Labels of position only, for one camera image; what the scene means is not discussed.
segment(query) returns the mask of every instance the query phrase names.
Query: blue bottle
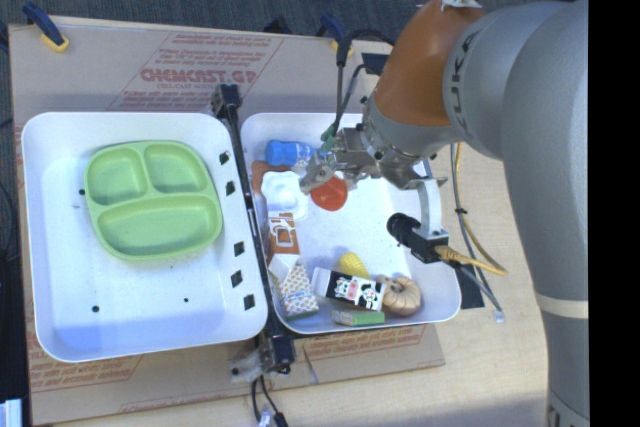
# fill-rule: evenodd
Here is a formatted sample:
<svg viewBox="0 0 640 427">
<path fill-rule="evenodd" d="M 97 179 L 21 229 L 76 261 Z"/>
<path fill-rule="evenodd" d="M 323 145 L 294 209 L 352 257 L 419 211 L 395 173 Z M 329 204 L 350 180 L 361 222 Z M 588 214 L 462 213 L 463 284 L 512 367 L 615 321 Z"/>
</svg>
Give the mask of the blue bottle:
<svg viewBox="0 0 640 427">
<path fill-rule="evenodd" d="M 296 167 L 306 166 L 314 151 L 313 146 L 306 143 L 272 139 L 267 143 L 264 156 L 270 166 Z"/>
</svg>

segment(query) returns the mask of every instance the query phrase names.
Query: white tape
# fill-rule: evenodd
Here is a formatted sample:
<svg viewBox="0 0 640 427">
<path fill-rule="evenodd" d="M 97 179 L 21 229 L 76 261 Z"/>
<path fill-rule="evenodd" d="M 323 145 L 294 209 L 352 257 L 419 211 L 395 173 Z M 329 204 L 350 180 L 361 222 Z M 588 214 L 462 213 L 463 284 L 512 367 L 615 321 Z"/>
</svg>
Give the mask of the white tape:
<svg viewBox="0 0 640 427">
<path fill-rule="evenodd" d="M 558 317 L 571 319 L 589 318 L 589 301 L 569 301 L 567 299 L 555 299 L 536 292 L 536 301 L 542 311 Z"/>
</svg>

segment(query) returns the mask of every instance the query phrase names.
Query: hole in bin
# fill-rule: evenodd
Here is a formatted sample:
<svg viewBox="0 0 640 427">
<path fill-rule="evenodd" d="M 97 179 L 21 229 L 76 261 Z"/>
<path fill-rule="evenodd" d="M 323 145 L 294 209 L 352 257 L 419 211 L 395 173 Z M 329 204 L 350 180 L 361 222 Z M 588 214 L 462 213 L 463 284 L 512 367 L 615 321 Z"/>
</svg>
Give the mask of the hole in bin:
<svg viewBox="0 0 640 427">
<path fill-rule="evenodd" d="M 235 288 L 242 283 L 242 271 L 234 272 L 231 275 L 231 285 Z"/>
<path fill-rule="evenodd" d="M 256 305 L 256 299 L 253 297 L 253 294 L 247 295 L 244 298 L 244 309 L 249 310 Z"/>
</svg>

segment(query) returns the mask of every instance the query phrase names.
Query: green plate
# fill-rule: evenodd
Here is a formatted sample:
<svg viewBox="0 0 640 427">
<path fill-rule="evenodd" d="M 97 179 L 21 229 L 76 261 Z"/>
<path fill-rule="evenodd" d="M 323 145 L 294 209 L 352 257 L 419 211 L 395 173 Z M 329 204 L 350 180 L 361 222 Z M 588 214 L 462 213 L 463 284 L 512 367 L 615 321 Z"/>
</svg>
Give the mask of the green plate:
<svg viewBox="0 0 640 427">
<path fill-rule="evenodd" d="M 174 141 L 119 144 L 95 153 L 84 188 L 100 242 L 115 256 L 178 256 L 222 230 L 215 187 L 200 156 Z"/>
</svg>

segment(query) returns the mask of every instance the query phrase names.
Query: cardboard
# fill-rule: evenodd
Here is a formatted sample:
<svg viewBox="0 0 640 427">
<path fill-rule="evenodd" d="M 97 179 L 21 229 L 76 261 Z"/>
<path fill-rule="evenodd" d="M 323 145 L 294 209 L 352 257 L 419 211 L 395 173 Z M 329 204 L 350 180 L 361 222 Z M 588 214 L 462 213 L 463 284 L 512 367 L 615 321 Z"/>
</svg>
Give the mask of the cardboard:
<svg viewBox="0 0 640 427">
<path fill-rule="evenodd" d="M 70 40 L 63 54 L 43 45 L 35 26 L 9 28 L 33 424 L 248 394 L 249 383 L 233 382 L 228 362 L 248 354 L 252 340 L 77 364 L 55 360 L 42 349 L 33 317 L 21 130 L 31 117 L 48 111 L 206 112 L 213 91 L 223 82 L 241 86 L 241 121 L 258 111 L 331 112 L 334 76 L 327 69 L 334 64 L 335 53 L 330 40 L 53 20 Z M 380 43 L 354 42 L 354 46 L 388 52 Z M 353 59 L 346 73 L 360 62 Z M 304 80 L 296 80 L 294 93 L 292 77 L 301 75 L 292 63 L 304 63 Z M 354 94 L 370 94 L 374 85 L 374 79 L 364 76 L 358 85 L 362 89 Z M 354 103 L 349 111 L 358 108 Z M 431 324 L 300 338 L 295 347 L 298 359 L 291 373 L 273 376 L 273 389 L 444 364 Z"/>
</svg>

